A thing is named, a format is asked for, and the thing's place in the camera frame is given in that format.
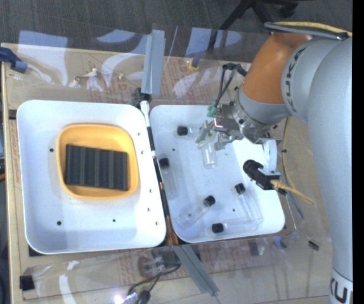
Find brown cardboard board red print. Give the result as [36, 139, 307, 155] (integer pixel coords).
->
[0, 42, 332, 304]

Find white plastic tray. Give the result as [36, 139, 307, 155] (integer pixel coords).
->
[16, 99, 167, 255]
[148, 104, 287, 244]

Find clear plastic bottle black cap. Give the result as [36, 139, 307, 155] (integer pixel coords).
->
[176, 124, 202, 139]
[158, 156, 180, 201]
[234, 182, 264, 224]
[211, 217, 259, 235]
[174, 194, 217, 230]

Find black ribbed insert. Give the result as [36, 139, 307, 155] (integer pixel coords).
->
[63, 143, 130, 192]

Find thin black and white rod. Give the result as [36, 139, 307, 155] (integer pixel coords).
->
[140, 99, 179, 247]

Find black block with thin wires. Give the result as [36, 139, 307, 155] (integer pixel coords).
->
[161, 247, 183, 269]

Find black cylinder on white bracket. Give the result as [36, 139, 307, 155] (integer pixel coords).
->
[242, 137, 282, 191]

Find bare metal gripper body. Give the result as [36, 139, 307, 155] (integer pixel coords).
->
[212, 103, 278, 144]

